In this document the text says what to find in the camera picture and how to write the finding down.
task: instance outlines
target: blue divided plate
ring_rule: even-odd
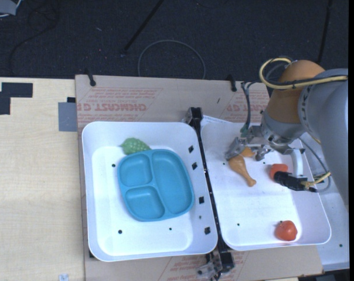
[[[188,212],[194,191],[182,159],[173,151],[155,149],[130,154],[117,168],[125,205],[139,221],[160,221]]]

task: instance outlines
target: white tray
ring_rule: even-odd
[[[290,156],[270,152],[260,162],[245,157],[249,175],[257,181],[249,187],[244,178],[229,168],[225,152],[243,124],[208,123],[202,128],[202,141],[207,168],[215,197],[223,240],[238,251],[281,246],[324,244],[331,237],[331,228],[318,193],[294,191],[272,181],[268,175],[274,163],[285,163],[292,172]],[[301,148],[296,140],[293,148]],[[304,175],[312,181],[305,155]],[[297,226],[297,238],[280,241],[275,226],[291,220]]]
[[[116,168],[125,157],[120,144],[131,137],[151,149],[169,149],[181,157],[195,195],[188,213],[153,222],[140,222],[130,215],[121,196]],[[83,129],[82,141],[88,245],[97,259],[112,262],[203,254],[216,247],[216,224],[198,137],[192,127],[181,122],[93,122]]]

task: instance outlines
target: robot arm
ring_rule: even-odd
[[[266,65],[286,61],[288,66],[277,83],[263,77]],[[343,199],[348,198],[348,70],[325,71],[308,60],[271,59],[260,70],[260,78],[273,92],[263,112],[260,126],[249,128],[246,138],[237,138],[226,159],[245,146],[257,147],[256,160],[276,150],[293,159],[293,174],[300,178],[300,151],[289,144],[308,132],[321,144],[322,151]]]

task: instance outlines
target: toy chicken drumstick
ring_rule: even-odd
[[[254,186],[257,183],[256,180],[251,178],[249,173],[247,172],[245,159],[241,154],[238,154],[237,156],[234,156],[229,159],[228,163],[232,170],[242,175],[246,179],[248,186]]]

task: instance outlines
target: red object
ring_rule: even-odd
[[[287,171],[288,171],[287,165],[283,163],[275,163],[274,165],[271,166],[270,177],[272,180],[274,180],[274,176],[276,172],[287,172]]]
[[[282,241],[293,241],[297,237],[297,228],[292,221],[281,221],[275,230],[275,235]]]

